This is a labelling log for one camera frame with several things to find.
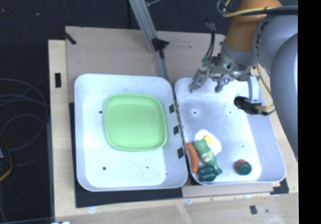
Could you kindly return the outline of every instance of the green tray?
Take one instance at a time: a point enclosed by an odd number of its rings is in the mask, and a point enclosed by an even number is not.
[[[156,150],[168,138],[162,103],[145,94],[110,96],[104,106],[104,125],[107,140],[119,150]]]

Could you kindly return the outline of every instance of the black bracket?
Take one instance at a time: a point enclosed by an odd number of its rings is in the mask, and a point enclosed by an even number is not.
[[[158,38],[153,38],[151,42],[152,42],[152,45],[154,45],[155,51],[159,51],[160,58],[165,59],[164,49],[169,44],[169,42]]]

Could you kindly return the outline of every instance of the wooden table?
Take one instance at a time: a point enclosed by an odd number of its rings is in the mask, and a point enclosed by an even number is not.
[[[183,198],[76,208],[69,103],[75,78],[88,72],[157,75],[154,56],[139,30],[66,27],[77,41],[49,41],[51,124],[56,221],[71,223],[297,223],[298,164],[276,114],[270,116],[286,165],[288,193],[271,195],[280,183],[226,185],[195,190]],[[158,32],[165,49],[170,83],[192,77],[208,49],[209,34]],[[224,36],[217,36],[215,52]],[[268,104],[271,99],[260,83]]]

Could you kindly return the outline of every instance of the toy bottle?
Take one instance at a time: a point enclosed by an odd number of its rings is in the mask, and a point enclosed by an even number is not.
[[[198,152],[200,158],[206,165],[212,165],[215,170],[215,174],[219,175],[222,173],[222,170],[217,166],[216,156],[212,152],[211,148],[207,145],[205,139],[201,139],[194,143],[194,147]]]

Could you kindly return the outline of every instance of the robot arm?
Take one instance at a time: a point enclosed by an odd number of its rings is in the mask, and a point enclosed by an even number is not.
[[[283,7],[278,0],[241,0],[232,11],[231,1],[217,4],[224,17],[232,17],[221,53],[203,59],[207,69],[197,71],[190,92],[207,78],[217,82],[215,92],[234,79],[252,84],[250,71],[260,64],[270,76],[275,110],[297,156],[297,7]],[[234,103],[249,114],[268,114],[252,98],[235,98]]]

